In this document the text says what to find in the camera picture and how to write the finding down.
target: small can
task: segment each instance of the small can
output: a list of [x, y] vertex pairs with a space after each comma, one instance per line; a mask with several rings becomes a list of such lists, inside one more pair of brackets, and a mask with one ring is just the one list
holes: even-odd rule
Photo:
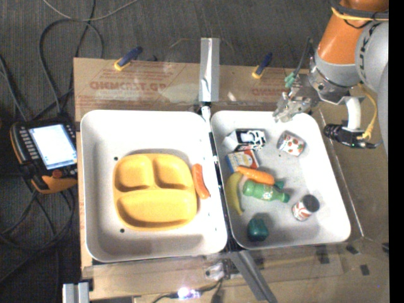
[[290, 133], [289, 131], [284, 131], [280, 135], [276, 147], [288, 154], [299, 156], [303, 152], [305, 145], [306, 143], [302, 138]]
[[299, 221], [308, 219], [314, 212], [320, 209], [320, 202], [311, 195], [305, 195], [292, 207], [293, 216]]

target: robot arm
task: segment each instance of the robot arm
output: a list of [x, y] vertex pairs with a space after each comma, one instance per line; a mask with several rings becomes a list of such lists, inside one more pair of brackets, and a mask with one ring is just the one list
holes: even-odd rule
[[[350, 89], [363, 82], [378, 95], [379, 122], [388, 151], [388, 3], [388, 0], [331, 3], [334, 14], [310, 56], [309, 74], [299, 75], [293, 85], [291, 77], [285, 80], [290, 92], [278, 101], [275, 121], [289, 121], [320, 101], [346, 104], [348, 124], [327, 125], [325, 135], [349, 147], [374, 148], [362, 138], [364, 130], [360, 128], [360, 101], [364, 97], [350, 96]], [[347, 10], [352, 15], [341, 14]]]

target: green bottle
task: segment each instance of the green bottle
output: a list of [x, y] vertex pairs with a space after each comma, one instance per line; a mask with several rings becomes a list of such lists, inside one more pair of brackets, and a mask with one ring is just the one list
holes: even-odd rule
[[263, 199], [264, 201], [278, 199], [281, 202], [287, 203], [290, 199], [289, 194], [282, 192], [276, 186], [256, 183], [250, 179], [244, 183], [242, 192], [245, 196], [253, 196], [256, 199]]

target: green object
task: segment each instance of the green object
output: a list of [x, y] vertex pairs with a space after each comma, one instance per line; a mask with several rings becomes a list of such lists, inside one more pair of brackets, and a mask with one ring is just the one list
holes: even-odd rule
[[250, 179], [244, 183], [242, 192], [245, 196], [252, 196], [256, 199], [262, 199], [264, 201], [273, 201], [278, 199], [281, 202], [288, 203], [290, 199], [289, 194], [282, 192], [276, 186], [256, 183]]
[[269, 236], [264, 220], [252, 218], [247, 226], [247, 237], [250, 241], [264, 241]]
[[278, 189], [283, 189], [285, 183], [283, 181], [276, 181], [274, 184]]
[[293, 82], [296, 79], [296, 75], [294, 72], [291, 72], [286, 78], [285, 78], [285, 87], [286, 88], [291, 88], [293, 85]]

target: touch screen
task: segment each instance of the touch screen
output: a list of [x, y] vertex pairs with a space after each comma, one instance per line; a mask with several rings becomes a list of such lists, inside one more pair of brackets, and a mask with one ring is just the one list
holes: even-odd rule
[[29, 129], [48, 170], [77, 163], [77, 152], [62, 124]]

